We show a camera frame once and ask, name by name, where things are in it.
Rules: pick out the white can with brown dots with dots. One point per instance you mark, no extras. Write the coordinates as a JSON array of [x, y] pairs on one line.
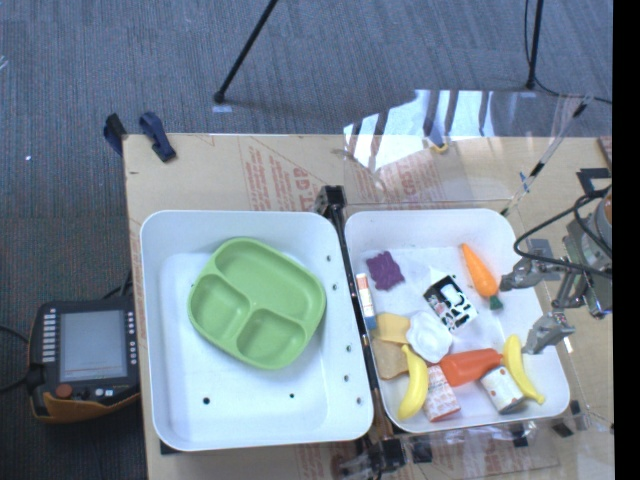
[[502, 389]]

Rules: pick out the black tripod leg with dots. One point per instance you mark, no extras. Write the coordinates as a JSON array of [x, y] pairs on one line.
[[252, 35]]

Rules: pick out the orange bottle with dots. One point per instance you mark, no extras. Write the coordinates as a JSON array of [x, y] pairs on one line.
[[470, 367]]

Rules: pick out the black stand pole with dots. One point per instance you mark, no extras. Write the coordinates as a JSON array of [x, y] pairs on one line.
[[536, 33]]

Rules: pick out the black and white carton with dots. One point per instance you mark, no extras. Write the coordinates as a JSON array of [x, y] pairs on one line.
[[450, 300]]

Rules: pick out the black block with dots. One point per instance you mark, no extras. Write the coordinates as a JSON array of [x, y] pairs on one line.
[[389, 455], [331, 199]]

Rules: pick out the white orange blue tube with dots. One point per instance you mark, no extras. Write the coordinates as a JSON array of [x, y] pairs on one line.
[[365, 298]]

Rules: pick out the orange and white carton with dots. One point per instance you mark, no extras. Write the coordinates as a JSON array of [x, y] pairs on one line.
[[441, 395]]

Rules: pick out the yellow banana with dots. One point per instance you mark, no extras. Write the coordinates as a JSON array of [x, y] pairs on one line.
[[416, 385], [517, 363]]

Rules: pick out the white plastic tray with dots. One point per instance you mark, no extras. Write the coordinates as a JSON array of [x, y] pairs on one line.
[[250, 408], [430, 228]]

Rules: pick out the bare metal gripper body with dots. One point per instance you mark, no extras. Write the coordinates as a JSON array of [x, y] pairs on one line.
[[590, 268]]

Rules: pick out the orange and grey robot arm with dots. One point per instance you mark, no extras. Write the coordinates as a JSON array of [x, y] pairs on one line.
[[607, 211]]

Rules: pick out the purple grapes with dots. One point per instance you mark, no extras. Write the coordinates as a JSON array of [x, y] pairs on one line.
[[384, 270]]

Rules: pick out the green divided plate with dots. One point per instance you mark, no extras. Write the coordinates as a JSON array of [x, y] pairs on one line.
[[260, 278]]

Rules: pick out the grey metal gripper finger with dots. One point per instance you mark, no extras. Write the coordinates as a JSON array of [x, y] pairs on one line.
[[520, 274], [545, 332]]

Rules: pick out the brown bread slice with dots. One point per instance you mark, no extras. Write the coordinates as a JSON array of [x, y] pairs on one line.
[[390, 360]]

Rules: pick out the yellow cheese slice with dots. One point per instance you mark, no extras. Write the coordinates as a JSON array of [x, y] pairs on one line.
[[392, 327]]

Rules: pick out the orange carrot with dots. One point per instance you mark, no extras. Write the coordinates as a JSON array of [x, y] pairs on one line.
[[479, 273]]

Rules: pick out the thin black rod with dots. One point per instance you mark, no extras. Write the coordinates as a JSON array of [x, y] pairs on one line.
[[353, 288]]

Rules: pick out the brown cardboard board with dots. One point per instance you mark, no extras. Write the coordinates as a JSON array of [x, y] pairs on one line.
[[210, 178]]

